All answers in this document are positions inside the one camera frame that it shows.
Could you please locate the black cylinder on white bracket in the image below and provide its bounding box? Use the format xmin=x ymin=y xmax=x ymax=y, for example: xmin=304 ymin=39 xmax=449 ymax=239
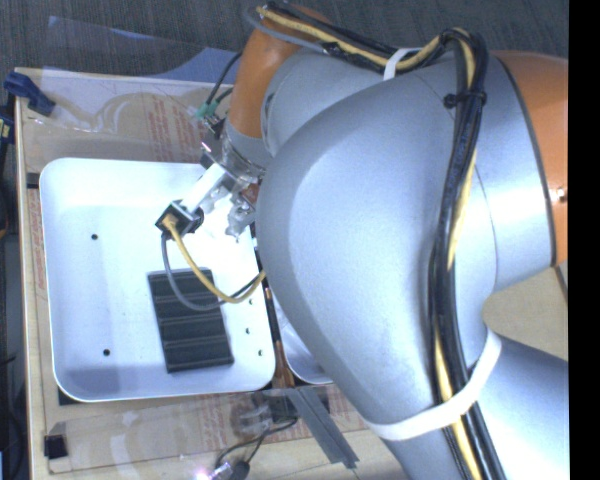
xmin=154 ymin=162 xmax=231 ymax=237

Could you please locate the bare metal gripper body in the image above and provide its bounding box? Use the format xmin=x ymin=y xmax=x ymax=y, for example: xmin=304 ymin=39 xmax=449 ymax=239
xmin=200 ymin=135 xmax=268 ymax=206

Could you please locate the dark grey ribbed rectangular block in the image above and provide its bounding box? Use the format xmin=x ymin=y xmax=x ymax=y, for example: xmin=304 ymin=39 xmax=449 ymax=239
xmin=146 ymin=267 xmax=236 ymax=375

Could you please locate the white plastic tray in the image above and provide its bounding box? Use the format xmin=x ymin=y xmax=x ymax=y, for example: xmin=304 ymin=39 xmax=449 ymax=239
xmin=38 ymin=156 xmax=278 ymax=403

